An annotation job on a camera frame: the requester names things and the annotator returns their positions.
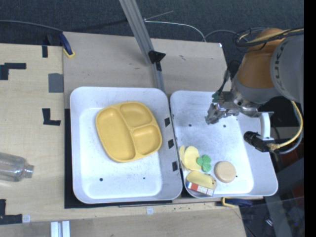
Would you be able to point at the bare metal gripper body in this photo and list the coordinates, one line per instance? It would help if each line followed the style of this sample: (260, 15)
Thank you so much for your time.
(230, 104)

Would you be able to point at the white plastic tray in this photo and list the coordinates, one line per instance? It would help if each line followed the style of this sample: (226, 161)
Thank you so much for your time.
(118, 176)
(212, 139)

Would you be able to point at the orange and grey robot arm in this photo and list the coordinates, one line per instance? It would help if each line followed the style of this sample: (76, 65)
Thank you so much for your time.
(259, 68)

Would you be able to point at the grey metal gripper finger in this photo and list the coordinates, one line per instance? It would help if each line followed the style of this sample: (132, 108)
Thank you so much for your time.
(221, 114)
(209, 115)

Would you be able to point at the yellow round slice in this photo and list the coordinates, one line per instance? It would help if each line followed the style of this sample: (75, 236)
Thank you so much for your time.
(191, 158)

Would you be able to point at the red white blue carton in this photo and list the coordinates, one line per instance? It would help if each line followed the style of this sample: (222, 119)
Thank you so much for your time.
(200, 188)

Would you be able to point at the pale yellow thin slice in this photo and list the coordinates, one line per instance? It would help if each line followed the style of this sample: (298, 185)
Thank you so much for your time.
(181, 153)

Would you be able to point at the clear plastic bottle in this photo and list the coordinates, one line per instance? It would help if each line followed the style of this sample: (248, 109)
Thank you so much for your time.
(12, 167)

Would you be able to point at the black cylinder on white bracket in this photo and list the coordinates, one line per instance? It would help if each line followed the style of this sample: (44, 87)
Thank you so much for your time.
(256, 138)

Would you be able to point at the tan round biscuit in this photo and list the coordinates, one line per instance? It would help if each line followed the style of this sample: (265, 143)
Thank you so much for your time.
(224, 171)

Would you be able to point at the green broccoli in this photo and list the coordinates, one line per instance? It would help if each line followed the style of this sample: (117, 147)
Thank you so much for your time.
(205, 163)

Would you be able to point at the pale wood board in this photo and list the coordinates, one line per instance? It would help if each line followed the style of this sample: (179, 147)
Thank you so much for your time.
(111, 63)

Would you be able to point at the yellow divided plate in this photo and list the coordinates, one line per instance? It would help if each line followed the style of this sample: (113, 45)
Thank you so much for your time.
(116, 132)

